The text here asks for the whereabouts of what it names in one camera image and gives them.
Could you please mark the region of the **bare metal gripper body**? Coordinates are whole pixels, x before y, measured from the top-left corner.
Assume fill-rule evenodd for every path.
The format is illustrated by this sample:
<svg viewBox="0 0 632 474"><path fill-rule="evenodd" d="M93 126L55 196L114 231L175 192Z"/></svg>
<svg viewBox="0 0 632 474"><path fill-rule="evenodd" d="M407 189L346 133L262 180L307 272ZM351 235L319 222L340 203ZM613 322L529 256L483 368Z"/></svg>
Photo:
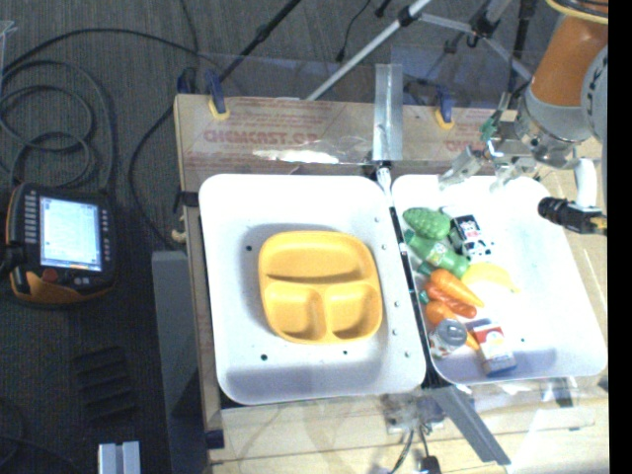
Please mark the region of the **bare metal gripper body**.
<svg viewBox="0 0 632 474"><path fill-rule="evenodd" d="M537 123L488 120L483 126L484 156L497 166L565 168L577 142L557 137Z"/></svg>

